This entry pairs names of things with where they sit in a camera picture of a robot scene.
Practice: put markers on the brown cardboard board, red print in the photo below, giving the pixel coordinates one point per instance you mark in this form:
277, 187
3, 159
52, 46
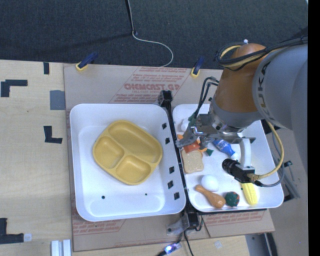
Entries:
100, 85

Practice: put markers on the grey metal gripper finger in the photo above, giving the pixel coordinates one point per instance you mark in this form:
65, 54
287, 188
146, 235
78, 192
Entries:
187, 138
205, 142

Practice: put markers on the tan bread slice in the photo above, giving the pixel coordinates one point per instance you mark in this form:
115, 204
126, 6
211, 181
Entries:
192, 162

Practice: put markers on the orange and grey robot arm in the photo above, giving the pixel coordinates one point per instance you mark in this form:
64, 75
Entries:
272, 82

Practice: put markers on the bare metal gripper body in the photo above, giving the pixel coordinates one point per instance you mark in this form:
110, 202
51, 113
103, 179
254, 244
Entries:
208, 126

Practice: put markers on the blue and white bottle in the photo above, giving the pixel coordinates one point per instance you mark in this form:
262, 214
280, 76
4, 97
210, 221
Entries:
223, 147

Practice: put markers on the black cylinder on white bracket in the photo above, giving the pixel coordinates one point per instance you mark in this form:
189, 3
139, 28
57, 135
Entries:
237, 170

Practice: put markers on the orange carrot with green top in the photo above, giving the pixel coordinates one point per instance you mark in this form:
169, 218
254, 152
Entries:
209, 152

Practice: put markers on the white egg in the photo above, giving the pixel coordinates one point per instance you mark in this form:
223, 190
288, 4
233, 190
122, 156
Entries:
209, 183

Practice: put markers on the yellow divided plate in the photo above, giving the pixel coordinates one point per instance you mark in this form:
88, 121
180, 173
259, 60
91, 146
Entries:
127, 152

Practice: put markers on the thin black rod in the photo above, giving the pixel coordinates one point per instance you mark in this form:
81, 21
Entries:
180, 160

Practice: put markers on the red-orange toy piece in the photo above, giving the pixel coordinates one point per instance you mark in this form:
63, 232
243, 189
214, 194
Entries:
191, 147

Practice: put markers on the green round toy vegetable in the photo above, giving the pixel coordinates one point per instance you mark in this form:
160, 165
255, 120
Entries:
232, 199

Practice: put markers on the white plastic tray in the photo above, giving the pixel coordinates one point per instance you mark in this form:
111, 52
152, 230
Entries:
90, 175
217, 167

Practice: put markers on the orange chicken drumstick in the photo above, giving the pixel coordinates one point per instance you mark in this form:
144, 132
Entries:
212, 197

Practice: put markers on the yellow corn cob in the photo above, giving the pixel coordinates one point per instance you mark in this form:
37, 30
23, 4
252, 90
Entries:
250, 193

